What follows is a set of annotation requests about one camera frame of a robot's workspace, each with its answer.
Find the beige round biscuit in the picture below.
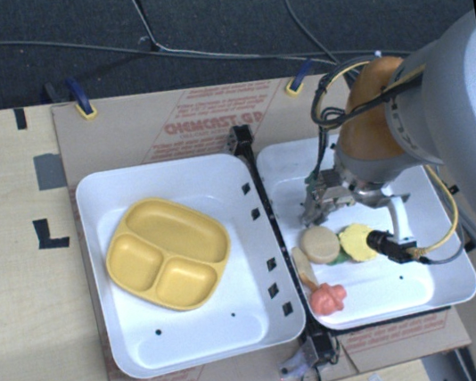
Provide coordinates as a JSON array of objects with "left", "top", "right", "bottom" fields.
[{"left": 296, "top": 222, "right": 345, "bottom": 269}]

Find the black block with wires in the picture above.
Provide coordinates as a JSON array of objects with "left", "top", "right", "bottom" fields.
[
  {"left": 301, "top": 327, "right": 341, "bottom": 368},
  {"left": 226, "top": 122, "right": 257, "bottom": 158}
]

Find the white plastic tray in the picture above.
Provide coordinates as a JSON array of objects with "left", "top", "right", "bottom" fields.
[
  {"left": 71, "top": 140, "right": 314, "bottom": 381},
  {"left": 252, "top": 113, "right": 476, "bottom": 341}
]

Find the green toy leaf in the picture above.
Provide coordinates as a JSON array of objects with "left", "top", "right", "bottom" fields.
[{"left": 324, "top": 247, "right": 351, "bottom": 268}]

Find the yellow round pineapple slice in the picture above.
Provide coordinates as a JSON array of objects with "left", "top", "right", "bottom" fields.
[{"left": 336, "top": 219, "right": 382, "bottom": 266}]

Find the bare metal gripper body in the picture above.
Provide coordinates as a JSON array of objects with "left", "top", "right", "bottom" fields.
[{"left": 306, "top": 159, "right": 387, "bottom": 220}]

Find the brown cardboard board red print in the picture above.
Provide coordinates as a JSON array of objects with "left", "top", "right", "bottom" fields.
[{"left": 49, "top": 43, "right": 476, "bottom": 381}]

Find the yellow divided plate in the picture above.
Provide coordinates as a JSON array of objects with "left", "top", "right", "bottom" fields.
[{"left": 95, "top": 185, "right": 242, "bottom": 324}]

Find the pink toy meat lump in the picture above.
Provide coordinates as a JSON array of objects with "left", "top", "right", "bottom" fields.
[{"left": 306, "top": 279, "right": 351, "bottom": 320}]

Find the thin black rod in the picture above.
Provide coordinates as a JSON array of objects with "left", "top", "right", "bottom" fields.
[{"left": 242, "top": 145, "right": 314, "bottom": 344}]

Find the beige bread slice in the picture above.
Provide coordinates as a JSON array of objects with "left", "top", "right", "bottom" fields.
[{"left": 290, "top": 243, "right": 322, "bottom": 294}]

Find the black cylinder on white bracket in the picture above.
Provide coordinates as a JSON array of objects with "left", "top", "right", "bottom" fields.
[{"left": 358, "top": 190, "right": 423, "bottom": 271}]

